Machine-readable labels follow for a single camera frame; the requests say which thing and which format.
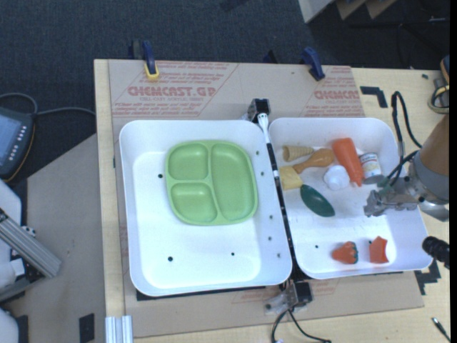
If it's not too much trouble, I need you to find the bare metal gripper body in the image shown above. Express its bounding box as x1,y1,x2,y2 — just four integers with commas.
381,176,430,213

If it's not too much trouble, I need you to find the white plastic tray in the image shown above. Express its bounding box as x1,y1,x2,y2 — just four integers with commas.
267,116,434,280
119,119,293,297

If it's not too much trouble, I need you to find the small white labelled can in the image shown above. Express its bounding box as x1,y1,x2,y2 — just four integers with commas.
358,151,384,186

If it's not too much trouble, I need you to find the orange pepper piece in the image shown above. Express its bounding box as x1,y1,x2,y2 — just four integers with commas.
368,235,391,264

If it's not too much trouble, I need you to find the orange carrot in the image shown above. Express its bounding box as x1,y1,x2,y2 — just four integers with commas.
331,137,365,188

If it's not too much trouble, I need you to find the orange pepper with green stem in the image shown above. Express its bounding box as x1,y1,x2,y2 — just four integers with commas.
331,241,359,265

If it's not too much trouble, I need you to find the dark green oval leaf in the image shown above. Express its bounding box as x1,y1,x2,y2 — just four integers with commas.
299,183,336,218

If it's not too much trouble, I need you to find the brown chicken drumstick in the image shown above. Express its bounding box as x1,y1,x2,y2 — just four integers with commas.
292,147,336,175

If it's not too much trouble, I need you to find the yellow cheese wedge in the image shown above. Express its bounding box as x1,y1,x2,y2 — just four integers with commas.
278,165,304,192

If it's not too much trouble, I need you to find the tan ice cream cone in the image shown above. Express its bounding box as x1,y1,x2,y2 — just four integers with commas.
281,144,316,162

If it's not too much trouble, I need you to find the thin black and white rod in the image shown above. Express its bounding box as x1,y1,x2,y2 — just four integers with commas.
257,113,298,282

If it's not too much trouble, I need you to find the green divided plate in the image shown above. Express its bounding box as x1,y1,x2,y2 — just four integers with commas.
164,139,258,227

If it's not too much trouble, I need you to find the brown cardboard board, red print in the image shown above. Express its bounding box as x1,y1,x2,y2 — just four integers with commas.
106,59,426,338

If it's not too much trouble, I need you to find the black cylinder on white bracket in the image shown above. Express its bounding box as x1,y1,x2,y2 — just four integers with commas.
418,201,451,269

